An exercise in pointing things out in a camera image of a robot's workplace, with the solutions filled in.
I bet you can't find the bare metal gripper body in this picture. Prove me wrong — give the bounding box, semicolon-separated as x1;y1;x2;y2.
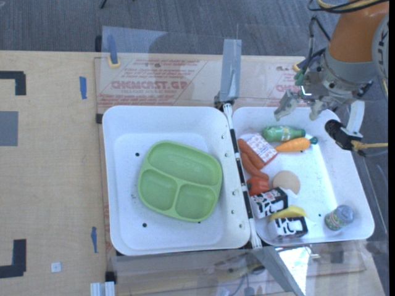
299;59;373;105

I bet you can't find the green plastic bottle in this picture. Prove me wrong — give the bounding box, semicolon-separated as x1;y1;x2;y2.
260;125;307;143

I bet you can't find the orange carrot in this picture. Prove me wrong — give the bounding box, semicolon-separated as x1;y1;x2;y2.
274;136;319;154

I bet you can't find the red and white carton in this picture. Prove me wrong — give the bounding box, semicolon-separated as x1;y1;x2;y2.
245;133;279;167

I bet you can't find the orange-red sausage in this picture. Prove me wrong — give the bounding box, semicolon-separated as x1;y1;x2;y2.
237;138;265;171
240;152;270;181

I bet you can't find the white plastic tray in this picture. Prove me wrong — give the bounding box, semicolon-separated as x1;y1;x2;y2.
231;105;376;247
101;105;252;257

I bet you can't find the beige bread roll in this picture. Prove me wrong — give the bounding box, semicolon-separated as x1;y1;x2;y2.
272;170;301;195

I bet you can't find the red pepper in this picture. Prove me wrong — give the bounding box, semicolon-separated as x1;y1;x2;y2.
246;175;270;197

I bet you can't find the black and white milk carton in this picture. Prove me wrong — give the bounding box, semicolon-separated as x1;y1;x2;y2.
267;215;310;241
249;187;297;220

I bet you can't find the yellow banana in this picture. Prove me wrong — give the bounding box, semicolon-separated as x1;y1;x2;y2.
268;205;308;223

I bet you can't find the small green can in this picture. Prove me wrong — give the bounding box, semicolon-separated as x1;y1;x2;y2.
323;204;355;232

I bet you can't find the green divided plate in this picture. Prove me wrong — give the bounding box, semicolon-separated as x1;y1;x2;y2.
137;139;224;223

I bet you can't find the black cylinder on white bracket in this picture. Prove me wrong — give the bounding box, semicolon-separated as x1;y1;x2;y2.
324;100;366;151

